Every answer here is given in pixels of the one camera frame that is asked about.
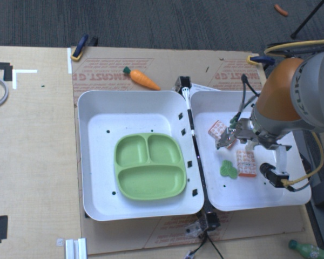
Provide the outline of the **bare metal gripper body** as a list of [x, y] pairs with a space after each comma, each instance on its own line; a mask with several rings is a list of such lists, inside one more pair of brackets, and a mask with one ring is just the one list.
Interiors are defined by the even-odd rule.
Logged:
[[240, 118], [235, 126], [234, 136], [241, 144], [260, 144], [261, 125], [253, 118]]

